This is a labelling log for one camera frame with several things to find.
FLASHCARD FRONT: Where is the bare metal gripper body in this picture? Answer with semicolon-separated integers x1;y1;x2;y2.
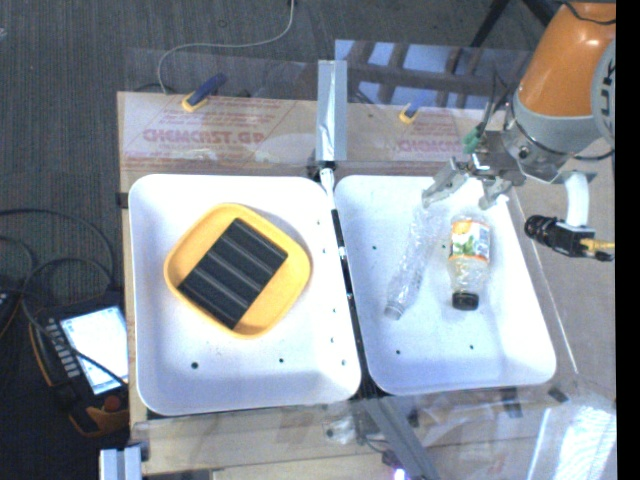
467;128;575;187

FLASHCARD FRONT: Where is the clear bottle with orange label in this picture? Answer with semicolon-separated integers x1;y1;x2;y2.
446;212;492;312

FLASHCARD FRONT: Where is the brown cardboard board red print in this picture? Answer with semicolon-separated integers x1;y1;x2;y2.
115;91;581;475

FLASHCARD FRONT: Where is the white plastic tray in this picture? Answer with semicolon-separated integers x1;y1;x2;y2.
332;174;558;397
127;173;363;417

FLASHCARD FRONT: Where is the black ribbed square block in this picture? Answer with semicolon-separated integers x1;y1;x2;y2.
176;217;290;332

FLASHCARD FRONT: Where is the yellow plate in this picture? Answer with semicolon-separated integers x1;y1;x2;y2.
163;202;313;340

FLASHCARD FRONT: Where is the clear crushed plastic bottle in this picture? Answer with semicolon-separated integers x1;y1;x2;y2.
383;205;446;321

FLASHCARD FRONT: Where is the black cylinder on white bracket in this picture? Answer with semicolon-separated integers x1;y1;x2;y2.
523;170;598;257

